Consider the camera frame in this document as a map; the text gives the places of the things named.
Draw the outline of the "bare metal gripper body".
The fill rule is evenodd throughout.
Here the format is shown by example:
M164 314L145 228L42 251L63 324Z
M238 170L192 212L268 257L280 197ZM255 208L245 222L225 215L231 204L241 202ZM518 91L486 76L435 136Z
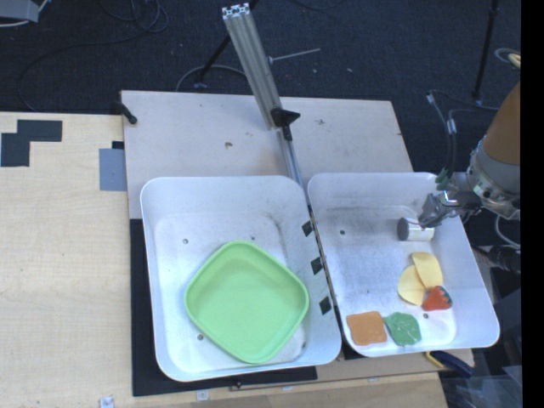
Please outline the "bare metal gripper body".
M459 215L486 209L506 220L520 220L519 195L485 176L452 175L439 182L439 191L439 201Z

